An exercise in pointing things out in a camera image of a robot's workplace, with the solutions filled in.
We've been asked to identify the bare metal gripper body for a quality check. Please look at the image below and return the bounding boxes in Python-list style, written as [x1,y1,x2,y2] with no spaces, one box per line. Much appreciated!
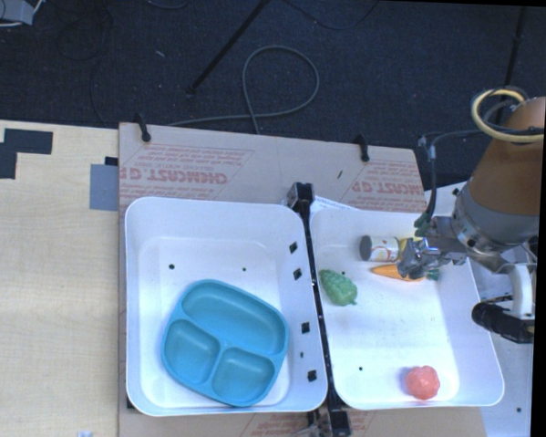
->
[422,213,538,276]

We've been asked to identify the orange carrot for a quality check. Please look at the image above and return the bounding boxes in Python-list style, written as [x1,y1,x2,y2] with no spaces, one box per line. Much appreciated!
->
[369,261,441,286]

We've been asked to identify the small white can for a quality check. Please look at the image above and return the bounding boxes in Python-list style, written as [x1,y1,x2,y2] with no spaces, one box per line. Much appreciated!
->
[357,233,404,265]

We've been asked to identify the white plastic tray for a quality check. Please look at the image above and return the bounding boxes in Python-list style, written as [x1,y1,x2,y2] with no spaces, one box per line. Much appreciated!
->
[300,205,515,419]
[114,194,339,427]

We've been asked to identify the green grapes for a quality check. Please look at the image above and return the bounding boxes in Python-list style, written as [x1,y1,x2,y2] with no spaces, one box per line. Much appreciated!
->
[316,267,361,308]

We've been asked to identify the thin black rod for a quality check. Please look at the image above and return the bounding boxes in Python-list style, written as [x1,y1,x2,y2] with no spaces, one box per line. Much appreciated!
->
[289,200,350,414]

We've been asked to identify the pink round fruit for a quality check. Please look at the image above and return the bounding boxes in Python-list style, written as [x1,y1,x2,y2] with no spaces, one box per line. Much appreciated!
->
[403,363,443,401]

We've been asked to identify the brown cardboard board red print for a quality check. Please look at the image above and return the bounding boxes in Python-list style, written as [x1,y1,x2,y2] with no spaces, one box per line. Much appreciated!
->
[102,121,507,437]

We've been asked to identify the blue divided plate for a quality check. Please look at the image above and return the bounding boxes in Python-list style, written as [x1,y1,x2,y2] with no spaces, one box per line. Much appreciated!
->
[157,276,294,411]

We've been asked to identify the black cylinder on white bracket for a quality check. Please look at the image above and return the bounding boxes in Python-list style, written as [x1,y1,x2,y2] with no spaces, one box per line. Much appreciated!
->
[469,260,538,346]

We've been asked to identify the black block with wires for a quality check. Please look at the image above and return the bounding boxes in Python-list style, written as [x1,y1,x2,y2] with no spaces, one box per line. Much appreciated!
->
[285,181,315,213]
[324,406,352,437]

